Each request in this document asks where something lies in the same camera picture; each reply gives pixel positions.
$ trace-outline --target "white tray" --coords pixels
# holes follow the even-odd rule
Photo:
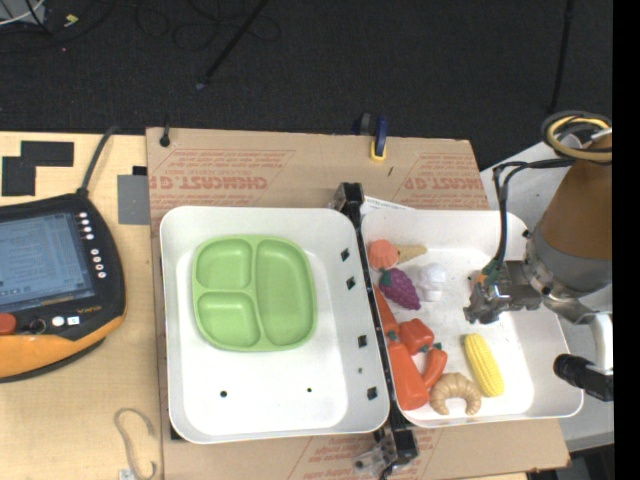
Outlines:
[[[524,257],[524,223],[508,216],[507,260]],[[429,404],[404,411],[405,417],[420,427],[451,426],[532,418],[567,417],[580,410],[582,390],[570,386],[553,372],[559,354],[569,353],[560,322],[545,307],[535,311],[503,312],[492,324],[471,324],[464,317],[469,305],[475,274],[495,255],[500,238],[500,217],[495,211],[395,210],[379,209],[368,213],[362,223],[365,244],[387,239],[397,244],[420,244],[427,253],[398,265],[418,282],[419,269],[438,263],[447,272],[444,293],[435,302],[422,301],[417,311],[404,309],[389,301],[398,322],[420,318],[435,333],[449,359],[445,372],[458,371],[473,379],[462,346],[462,336],[477,332],[485,337],[500,367],[505,392],[494,398],[483,397],[480,410],[472,417],[465,414],[465,402],[449,399],[449,415],[436,413]],[[379,272],[371,269],[377,284]],[[414,356],[420,372],[425,354]]]
[[[191,295],[195,250],[208,239],[237,234],[278,236],[307,254],[318,321],[301,346],[235,352],[200,334]],[[370,432],[386,421],[389,396],[346,216],[329,209],[179,207],[162,220],[160,242],[169,414],[182,437],[209,444]],[[344,260],[343,251],[349,253]]]

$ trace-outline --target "yellow corn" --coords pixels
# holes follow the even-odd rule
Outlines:
[[[467,334],[464,351],[482,393],[489,397],[504,393],[502,374],[485,339],[477,333]]]

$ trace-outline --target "display screen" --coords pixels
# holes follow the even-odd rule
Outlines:
[[[0,223],[0,308],[16,311],[95,295],[74,216]]]

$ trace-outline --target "orange grip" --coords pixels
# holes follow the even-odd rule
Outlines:
[[[382,323],[382,330],[385,336],[389,336],[392,340],[397,339],[400,326],[396,321],[396,318],[391,312],[387,299],[384,298],[382,292],[377,286],[373,286],[373,293],[376,296],[376,303],[378,304],[378,313],[380,313],[380,321]]]
[[[411,355],[426,352],[435,340],[433,331],[419,318],[402,322],[398,336],[400,341],[407,346]]]
[[[449,359],[448,354],[444,350],[432,347],[427,354],[427,368],[422,374],[422,380],[427,389],[431,389],[442,376],[444,367]]]
[[[398,405],[405,411],[422,407],[429,401],[429,390],[424,385],[407,347],[403,343],[391,341],[387,350]]]

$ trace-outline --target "red button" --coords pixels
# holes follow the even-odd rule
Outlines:
[[[0,313],[0,336],[7,336],[16,331],[16,317],[11,313]]]

